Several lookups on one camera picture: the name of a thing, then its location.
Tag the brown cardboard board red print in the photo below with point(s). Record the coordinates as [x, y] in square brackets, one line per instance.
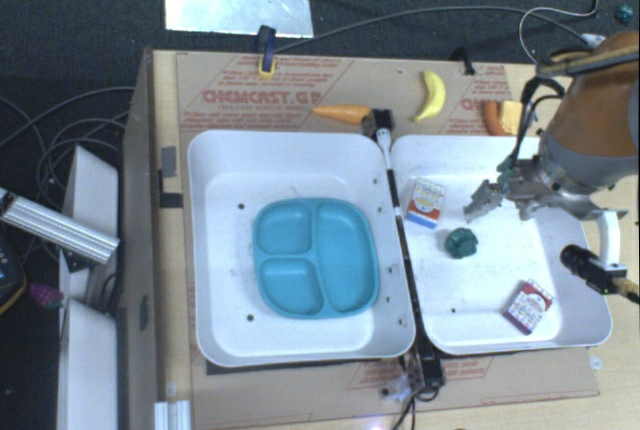
[300, 83]

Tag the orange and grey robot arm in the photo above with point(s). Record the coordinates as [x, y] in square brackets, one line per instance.
[585, 118]

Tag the orange carrot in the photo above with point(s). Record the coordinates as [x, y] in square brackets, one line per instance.
[345, 113]

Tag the yellow banana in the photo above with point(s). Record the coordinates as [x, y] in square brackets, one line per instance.
[436, 93]

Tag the white plastic tray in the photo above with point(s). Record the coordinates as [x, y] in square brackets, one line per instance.
[475, 308]
[225, 318]

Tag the thin black and white rod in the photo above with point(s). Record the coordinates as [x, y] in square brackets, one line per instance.
[400, 218]

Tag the green broccoli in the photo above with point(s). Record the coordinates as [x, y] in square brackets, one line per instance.
[461, 243]

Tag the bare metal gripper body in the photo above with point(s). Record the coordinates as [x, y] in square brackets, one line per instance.
[535, 183]

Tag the white carton with red base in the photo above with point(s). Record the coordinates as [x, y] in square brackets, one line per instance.
[425, 200]

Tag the dark green round toy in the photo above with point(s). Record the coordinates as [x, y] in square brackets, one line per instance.
[624, 13]

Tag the blue divided plate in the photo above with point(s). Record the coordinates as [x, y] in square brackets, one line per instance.
[340, 243]

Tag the black cylinder on white bracket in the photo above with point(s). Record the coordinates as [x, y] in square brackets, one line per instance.
[587, 265]

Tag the red and white carton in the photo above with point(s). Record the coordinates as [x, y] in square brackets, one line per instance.
[527, 307]

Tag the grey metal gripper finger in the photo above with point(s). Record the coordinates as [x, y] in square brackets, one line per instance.
[531, 211]
[482, 203]

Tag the purple grapes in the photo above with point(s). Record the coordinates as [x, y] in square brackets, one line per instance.
[45, 295]

